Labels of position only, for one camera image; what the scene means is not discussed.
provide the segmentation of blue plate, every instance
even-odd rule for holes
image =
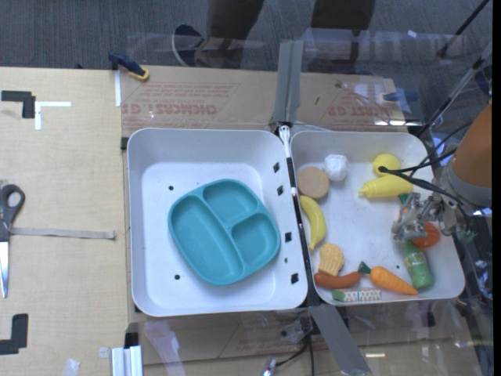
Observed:
[[[256,194],[222,179],[180,197],[168,213],[178,250],[202,279],[235,283],[258,271],[280,247],[278,228]]]

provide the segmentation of green bottle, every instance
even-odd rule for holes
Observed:
[[[434,283],[423,250],[407,240],[404,245],[404,263],[417,290],[428,288]]]

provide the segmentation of scissors handle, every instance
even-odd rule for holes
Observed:
[[[10,205],[9,199],[13,194],[18,194],[19,196],[16,197],[16,203]],[[21,209],[21,206],[23,206],[24,192],[17,185],[4,185],[0,190],[0,202],[2,202],[2,220],[6,227],[10,228],[17,212]]]

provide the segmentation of white tape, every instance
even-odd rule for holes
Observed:
[[[68,361],[66,362],[66,366],[64,367],[64,371],[61,374],[61,376],[77,376],[78,369],[80,369],[80,362],[68,358]]]
[[[110,358],[110,347],[99,347],[97,356],[99,358],[107,359]]]
[[[71,102],[35,102],[34,103],[34,129],[41,130],[41,109],[43,107],[71,107]]]
[[[122,98],[121,98],[121,83],[120,83],[120,71],[116,70],[115,71],[115,106],[120,107],[122,103]]]

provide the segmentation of toy tomato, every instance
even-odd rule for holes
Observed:
[[[417,247],[429,248],[440,241],[440,231],[432,222],[424,222],[424,231],[428,234],[426,237],[413,240]]]

